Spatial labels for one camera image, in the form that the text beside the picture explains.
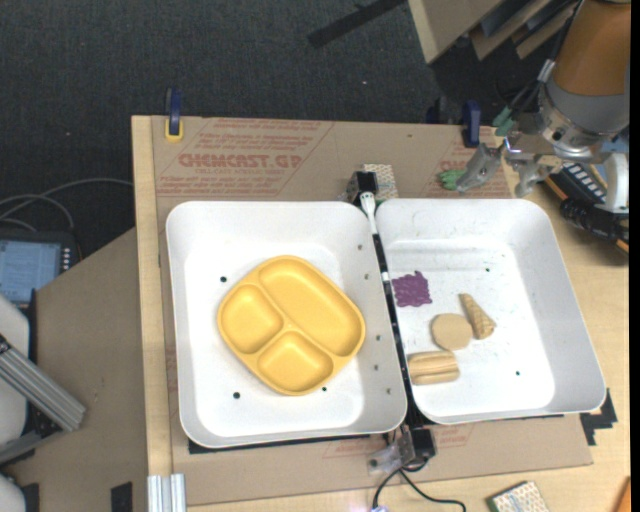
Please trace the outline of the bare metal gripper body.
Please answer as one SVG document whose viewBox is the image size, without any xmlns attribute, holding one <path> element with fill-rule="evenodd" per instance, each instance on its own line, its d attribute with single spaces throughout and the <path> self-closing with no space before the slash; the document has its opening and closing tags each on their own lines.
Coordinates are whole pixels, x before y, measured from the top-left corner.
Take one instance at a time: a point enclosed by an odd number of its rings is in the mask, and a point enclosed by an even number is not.
<svg viewBox="0 0 640 512">
<path fill-rule="evenodd" d="M 583 129 L 552 111 L 523 114 L 504 138 L 504 158 L 509 162 L 556 167 L 562 162 L 599 164 L 608 158 L 606 138 Z"/>
</svg>

